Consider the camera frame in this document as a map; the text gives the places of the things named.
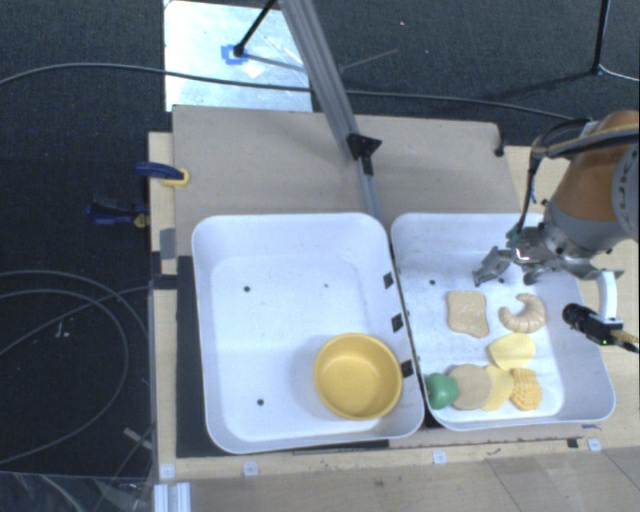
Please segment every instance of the wooden table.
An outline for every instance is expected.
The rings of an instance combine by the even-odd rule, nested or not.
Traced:
[[[225,122],[233,119],[233,112],[224,112],[224,116],[229,115],[231,117],[225,117]],[[287,116],[286,113],[273,115],[278,119]],[[311,124],[319,123],[317,117],[313,117],[318,114],[289,115],[310,116]],[[410,208],[410,211],[443,211],[443,205],[448,203],[438,197],[437,187],[434,190],[428,186],[429,179],[437,179],[438,182],[451,180],[451,183],[443,185],[445,188],[456,185],[458,180],[460,189],[469,190],[473,185],[460,181],[460,173],[455,172],[465,164],[470,175],[484,173],[482,180],[491,180],[492,172],[502,179],[506,172],[507,179],[513,180],[517,194],[517,203],[514,202],[516,196],[505,199],[506,208],[522,202],[528,150],[507,147],[506,158],[493,156],[492,148],[498,141],[498,132],[493,125],[371,116],[359,117],[359,123],[370,130],[386,131],[384,135],[392,139],[389,153],[382,153],[378,159],[374,156],[374,166],[377,161],[388,162],[386,167],[381,166],[380,172],[376,167],[383,211],[393,212],[385,218],[385,225],[401,213],[402,206]],[[414,140],[416,130],[423,130],[422,139]],[[457,134],[456,138],[443,138],[443,134],[452,133]],[[411,142],[405,145],[394,142],[408,139]],[[477,139],[486,146],[483,150],[476,147]],[[420,140],[430,152],[426,160],[420,154],[423,149],[417,146]],[[434,140],[436,142],[430,146],[429,141]],[[173,142],[174,134],[150,134],[149,160],[173,165]],[[460,149],[469,144],[476,144],[473,151]],[[417,163],[412,162],[411,155],[415,155]],[[228,164],[228,155],[222,159],[225,165]],[[404,163],[393,169],[394,175],[385,175],[394,161]],[[448,169],[449,161],[458,167]],[[211,165],[212,172],[215,172],[216,163]],[[439,167],[432,174],[418,176],[416,172],[420,166]],[[538,173],[538,198],[551,197],[565,168],[566,161],[543,163]],[[233,179],[233,172],[230,176],[229,179]],[[409,178],[410,188],[405,186],[406,183],[397,183],[403,176]],[[420,189],[421,184],[426,184],[423,189]],[[403,194],[412,197],[406,200]],[[240,208],[246,201],[240,196],[232,199]],[[487,210],[480,204],[480,198],[476,202],[472,206],[478,211],[495,211],[495,205],[494,209],[489,207]],[[183,224],[180,218],[176,219],[176,190],[158,180],[151,180],[150,204],[152,250],[163,250],[162,274],[172,275],[176,273],[175,256],[179,250],[167,248],[166,234],[174,233],[175,236],[170,237],[171,243],[179,246],[177,240],[180,235],[172,230]],[[203,208],[202,218],[211,214],[205,210],[207,208]],[[541,210],[534,205],[532,211]],[[624,319],[625,329],[637,336],[637,244],[625,242],[612,255],[597,258],[595,263],[607,268],[625,269],[625,274],[618,281],[618,316]],[[595,284],[580,283],[580,287],[585,304],[597,309]],[[597,510],[596,505],[605,503],[607,508],[638,509],[638,359],[621,349],[608,347],[602,350],[616,393],[615,411],[606,421],[586,428],[579,424],[539,425],[466,433],[421,429],[409,438],[392,441],[390,448],[383,450],[178,458],[176,291],[154,290],[152,312],[158,479],[164,483],[191,482],[194,510],[211,510],[214,503],[219,510],[370,510],[372,507],[375,510],[425,510],[426,503],[435,507],[434,510],[571,510],[560,508],[562,505],[566,507],[567,503],[575,510]],[[602,452],[590,451],[588,440],[591,438],[597,438]],[[575,440],[577,448],[569,448],[568,439]],[[439,460],[443,453],[448,463],[435,464],[434,461]],[[246,463],[256,463],[259,476],[244,477]]]

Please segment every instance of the beige toy food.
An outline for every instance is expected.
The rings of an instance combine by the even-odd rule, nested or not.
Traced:
[[[479,409],[487,403],[493,384],[487,372],[475,364],[461,364],[449,373],[458,384],[458,398],[453,402],[456,409]]]
[[[480,292],[447,293],[449,328],[452,331],[484,338],[489,334],[487,300]]]
[[[530,293],[519,293],[516,299],[524,302],[524,309],[514,315],[506,307],[501,307],[498,317],[507,329],[513,332],[532,333],[540,329],[545,322],[545,309],[542,301]]]
[[[487,403],[482,406],[482,410],[487,412],[497,411],[509,400],[511,393],[513,393],[515,382],[513,376],[508,371],[492,364],[485,366],[484,371],[487,372],[487,375],[489,375],[491,379],[493,390]]]
[[[516,368],[513,375],[513,393],[511,401],[522,411],[533,411],[540,407],[542,402],[542,388],[538,384],[536,372],[527,368]]]
[[[503,370],[526,366],[536,355],[536,345],[526,334],[512,333],[498,338],[487,349]]]

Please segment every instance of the blue tape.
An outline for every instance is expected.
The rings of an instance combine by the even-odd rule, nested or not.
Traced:
[[[232,44],[227,44],[225,46],[220,47],[220,54],[222,58],[229,66],[240,66],[245,62],[249,61],[249,57],[236,57],[233,54],[233,46]]]

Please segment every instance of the plastic bowl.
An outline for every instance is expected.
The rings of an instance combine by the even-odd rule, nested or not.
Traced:
[[[316,356],[313,378],[322,402],[350,420],[384,416],[402,393],[395,355],[365,334],[341,334],[327,341]]]

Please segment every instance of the white tray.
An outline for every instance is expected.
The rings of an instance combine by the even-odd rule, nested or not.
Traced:
[[[370,334],[400,363],[413,359],[406,327],[394,332],[402,305],[375,219],[210,217],[192,248],[206,423],[218,446],[252,453],[401,437],[420,426],[417,373],[403,380],[391,413],[370,421],[334,415],[313,384],[318,350],[341,333]]]
[[[518,293],[540,297],[547,323],[531,334],[537,353],[527,365],[536,371],[543,399],[535,411],[523,412],[511,402],[498,411],[461,411],[454,407],[431,410],[438,422],[453,430],[475,430],[540,423],[597,421],[613,412],[615,397],[600,349],[562,320],[562,309],[582,304],[576,279],[566,272],[546,273],[533,286],[525,286],[522,269],[511,265],[498,280],[478,290],[487,299],[489,335],[476,339],[456,333],[447,324],[446,294],[451,290],[475,290],[471,271],[477,269],[492,246],[503,247],[505,233],[515,224],[513,214],[406,214],[392,226],[393,249],[402,294],[409,315],[418,364],[424,375],[446,373],[453,366],[472,363],[486,366],[486,347],[509,334],[498,319],[507,306],[520,311]],[[541,216],[529,215],[536,225]]]

